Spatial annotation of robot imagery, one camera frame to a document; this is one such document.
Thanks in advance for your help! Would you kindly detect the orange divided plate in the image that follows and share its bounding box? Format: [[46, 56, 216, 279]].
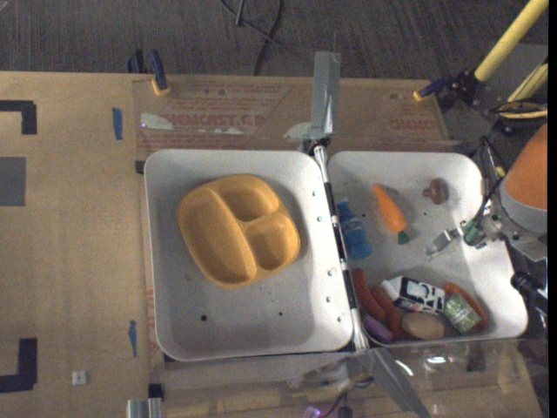
[[176, 173, 302, 289]]

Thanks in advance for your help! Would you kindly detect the black and white carton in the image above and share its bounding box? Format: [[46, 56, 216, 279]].
[[379, 274, 446, 314]]

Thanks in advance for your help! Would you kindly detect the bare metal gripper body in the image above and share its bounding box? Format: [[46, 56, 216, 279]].
[[477, 206, 548, 263]]

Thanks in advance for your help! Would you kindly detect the brown bread roll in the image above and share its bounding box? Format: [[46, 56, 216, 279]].
[[400, 311, 446, 341]]

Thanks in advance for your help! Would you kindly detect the black cylinder on white bracket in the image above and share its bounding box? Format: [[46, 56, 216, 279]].
[[510, 271, 548, 305]]

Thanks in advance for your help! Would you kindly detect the black block with thin wires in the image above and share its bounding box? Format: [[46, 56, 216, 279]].
[[303, 134, 332, 152]]

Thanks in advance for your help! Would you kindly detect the green can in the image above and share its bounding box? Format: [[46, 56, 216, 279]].
[[443, 293, 483, 335]]

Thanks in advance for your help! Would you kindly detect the brown round toy mushroom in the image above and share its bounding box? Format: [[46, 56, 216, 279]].
[[422, 177, 450, 206]]

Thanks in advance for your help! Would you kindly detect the thin black and white rod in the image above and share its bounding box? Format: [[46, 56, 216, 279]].
[[312, 144, 370, 351]]

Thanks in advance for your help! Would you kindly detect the purple oblong toy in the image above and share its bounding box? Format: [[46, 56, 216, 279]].
[[361, 313, 395, 345]]

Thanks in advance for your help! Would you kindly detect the red sausage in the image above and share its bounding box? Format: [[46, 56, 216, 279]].
[[369, 285, 408, 341], [351, 267, 387, 322]]

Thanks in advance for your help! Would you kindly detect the blue bottle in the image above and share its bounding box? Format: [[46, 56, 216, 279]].
[[335, 197, 374, 260]]

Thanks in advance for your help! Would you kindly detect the orange carrot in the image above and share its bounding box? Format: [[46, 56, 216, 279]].
[[372, 183, 413, 246]]

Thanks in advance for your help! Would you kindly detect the white plastic tray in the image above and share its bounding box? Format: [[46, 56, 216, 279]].
[[143, 148, 355, 362], [325, 150, 529, 348]]

